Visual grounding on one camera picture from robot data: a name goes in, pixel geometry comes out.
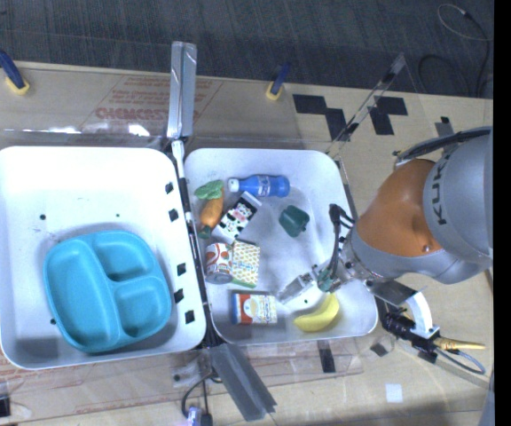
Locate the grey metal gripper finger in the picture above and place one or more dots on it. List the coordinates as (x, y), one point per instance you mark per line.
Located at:
(305, 279)
(288, 293)

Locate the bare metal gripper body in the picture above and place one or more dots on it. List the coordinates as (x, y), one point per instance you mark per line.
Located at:
(343, 270)

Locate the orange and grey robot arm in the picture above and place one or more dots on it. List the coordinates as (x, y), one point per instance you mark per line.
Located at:
(397, 211)

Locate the red and yellow carton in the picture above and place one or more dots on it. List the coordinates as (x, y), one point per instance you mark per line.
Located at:
(255, 309)

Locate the yellow banana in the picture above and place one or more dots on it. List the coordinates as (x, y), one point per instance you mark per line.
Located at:
(317, 317)

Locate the orange patterned white packet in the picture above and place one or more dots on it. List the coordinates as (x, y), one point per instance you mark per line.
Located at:
(246, 264)

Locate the red and white can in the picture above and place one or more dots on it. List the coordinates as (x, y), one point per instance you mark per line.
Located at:
(218, 262)

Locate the white cow print carton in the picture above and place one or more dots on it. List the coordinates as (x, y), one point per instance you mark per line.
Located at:
(238, 220)

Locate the white plastic tray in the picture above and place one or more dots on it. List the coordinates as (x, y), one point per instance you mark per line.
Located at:
(308, 175)
(82, 184)

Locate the blue plastic bottle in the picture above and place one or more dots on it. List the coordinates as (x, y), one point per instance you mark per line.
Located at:
(262, 186)

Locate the orange carrot with green top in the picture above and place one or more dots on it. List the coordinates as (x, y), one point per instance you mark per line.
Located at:
(212, 211)

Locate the blue divided plate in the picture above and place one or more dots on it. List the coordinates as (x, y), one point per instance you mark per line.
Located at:
(104, 291)

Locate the brown cardboard board red print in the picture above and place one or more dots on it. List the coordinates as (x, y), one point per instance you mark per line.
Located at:
(104, 104)

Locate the black cylinder on white bracket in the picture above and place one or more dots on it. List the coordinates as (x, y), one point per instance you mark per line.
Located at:
(419, 315)

